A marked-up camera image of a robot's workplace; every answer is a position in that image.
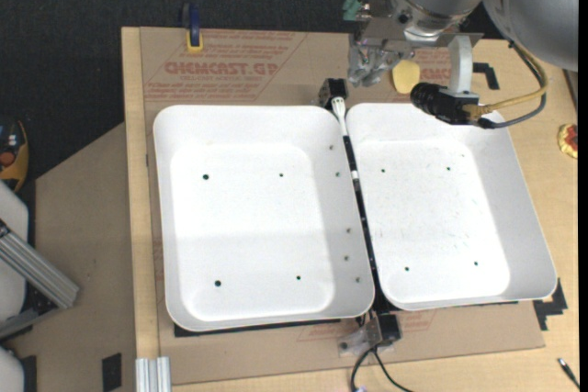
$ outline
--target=wooden edge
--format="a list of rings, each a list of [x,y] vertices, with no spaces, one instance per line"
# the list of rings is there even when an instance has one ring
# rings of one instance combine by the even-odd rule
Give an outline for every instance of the wooden edge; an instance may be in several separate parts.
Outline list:
[[[159,356],[147,139],[141,67],[141,30],[122,28],[122,73],[129,167],[130,239],[137,357]]]

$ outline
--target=cardboard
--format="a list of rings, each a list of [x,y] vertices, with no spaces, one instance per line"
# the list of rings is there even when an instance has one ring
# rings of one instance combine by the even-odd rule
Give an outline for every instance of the cardboard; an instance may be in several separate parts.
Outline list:
[[[174,385],[260,375],[349,367],[337,339],[354,331],[353,319],[335,323],[176,337],[166,312],[153,120],[173,104],[315,104],[326,78],[346,76],[347,36],[203,30],[204,50],[186,50],[179,28],[141,28],[145,131],[153,224],[160,355],[169,356]],[[421,78],[444,84],[448,51],[419,50]],[[475,85],[484,86],[476,74]],[[405,103],[389,77],[370,88],[350,88],[348,106],[361,102]],[[544,345],[531,302],[444,308],[398,314],[403,338],[382,354],[385,362],[539,348]]]

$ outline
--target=yellow disc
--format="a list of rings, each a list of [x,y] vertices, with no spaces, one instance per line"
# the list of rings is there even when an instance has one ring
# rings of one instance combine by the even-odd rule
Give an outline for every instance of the yellow disc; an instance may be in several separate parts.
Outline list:
[[[392,81],[399,94],[409,94],[413,87],[419,83],[421,68],[413,61],[400,61],[392,69]]]

